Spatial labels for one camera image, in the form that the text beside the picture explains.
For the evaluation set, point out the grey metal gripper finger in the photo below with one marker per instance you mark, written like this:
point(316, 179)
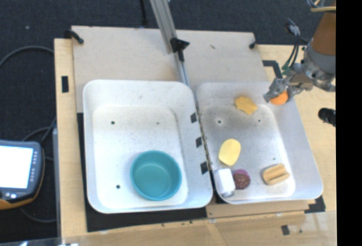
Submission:
point(293, 91)
point(273, 90)

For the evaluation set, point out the teal bowl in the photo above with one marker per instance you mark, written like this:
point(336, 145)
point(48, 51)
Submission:
point(155, 175)

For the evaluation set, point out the white can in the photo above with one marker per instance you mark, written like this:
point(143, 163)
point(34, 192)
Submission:
point(224, 182)

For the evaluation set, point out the thin black and white rod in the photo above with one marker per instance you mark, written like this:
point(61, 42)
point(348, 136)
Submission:
point(204, 140)

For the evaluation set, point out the orange ball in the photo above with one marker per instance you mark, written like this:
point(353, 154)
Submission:
point(279, 98)

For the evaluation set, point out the pale wood board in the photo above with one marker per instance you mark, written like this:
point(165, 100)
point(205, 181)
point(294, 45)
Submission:
point(124, 55)

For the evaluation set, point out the white plastic tray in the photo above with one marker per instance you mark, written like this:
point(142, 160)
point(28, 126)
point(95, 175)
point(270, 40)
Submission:
point(135, 126)
point(254, 137)

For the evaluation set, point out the yellow oval crisp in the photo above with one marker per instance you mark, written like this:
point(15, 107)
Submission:
point(229, 152)

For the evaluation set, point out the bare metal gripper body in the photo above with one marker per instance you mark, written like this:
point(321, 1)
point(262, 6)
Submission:
point(311, 76)

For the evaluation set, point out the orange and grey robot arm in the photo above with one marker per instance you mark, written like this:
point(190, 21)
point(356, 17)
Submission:
point(325, 35)

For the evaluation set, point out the yellow ridged biscuit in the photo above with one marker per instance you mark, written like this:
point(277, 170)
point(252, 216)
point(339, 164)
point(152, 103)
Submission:
point(246, 105)

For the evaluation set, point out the tan bread piece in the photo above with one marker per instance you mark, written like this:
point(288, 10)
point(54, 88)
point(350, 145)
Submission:
point(275, 174)

